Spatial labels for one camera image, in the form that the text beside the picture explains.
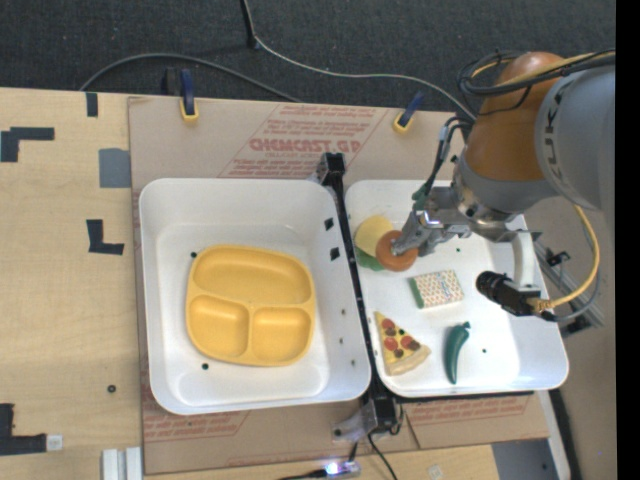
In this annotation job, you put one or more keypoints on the yellow cylinder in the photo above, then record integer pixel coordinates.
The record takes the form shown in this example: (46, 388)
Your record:
(371, 233)

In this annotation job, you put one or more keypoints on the green lettuce leaf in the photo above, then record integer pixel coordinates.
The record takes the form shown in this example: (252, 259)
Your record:
(369, 263)

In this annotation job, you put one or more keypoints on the white patterned carton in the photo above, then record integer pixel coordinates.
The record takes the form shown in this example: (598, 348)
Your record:
(439, 289)

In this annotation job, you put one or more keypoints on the white plastic tray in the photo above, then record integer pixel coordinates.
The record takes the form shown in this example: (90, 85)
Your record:
(240, 208)
(500, 338)

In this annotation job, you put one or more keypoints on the pizza slice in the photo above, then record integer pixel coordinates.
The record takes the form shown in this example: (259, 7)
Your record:
(397, 350)

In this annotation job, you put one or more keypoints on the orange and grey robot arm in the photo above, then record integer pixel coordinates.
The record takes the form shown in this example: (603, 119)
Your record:
(505, 138)

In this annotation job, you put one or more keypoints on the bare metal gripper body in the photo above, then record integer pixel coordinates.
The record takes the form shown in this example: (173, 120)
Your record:
(452, 215)

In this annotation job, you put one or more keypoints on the green chili pepper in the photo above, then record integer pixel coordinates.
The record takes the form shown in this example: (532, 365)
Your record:
(455, 350)

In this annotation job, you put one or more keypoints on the black cylinder on white bracket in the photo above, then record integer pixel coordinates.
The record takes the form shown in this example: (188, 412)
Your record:
(505, 293)

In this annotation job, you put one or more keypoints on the brown cardboard board, red print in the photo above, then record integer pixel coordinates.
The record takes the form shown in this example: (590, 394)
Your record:
(280, 133)

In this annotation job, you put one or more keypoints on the yellow divided plate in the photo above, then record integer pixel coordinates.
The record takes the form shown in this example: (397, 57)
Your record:
(250, 303)

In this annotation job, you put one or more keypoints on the orange doughnut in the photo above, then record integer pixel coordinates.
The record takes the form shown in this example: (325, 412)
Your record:
(387, 262)

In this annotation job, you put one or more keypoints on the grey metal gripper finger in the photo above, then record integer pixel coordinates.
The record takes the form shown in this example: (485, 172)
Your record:
(407, 235)
(431, 242)

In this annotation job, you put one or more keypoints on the thin black rod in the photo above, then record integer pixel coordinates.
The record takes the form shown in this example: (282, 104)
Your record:
(356, 278)

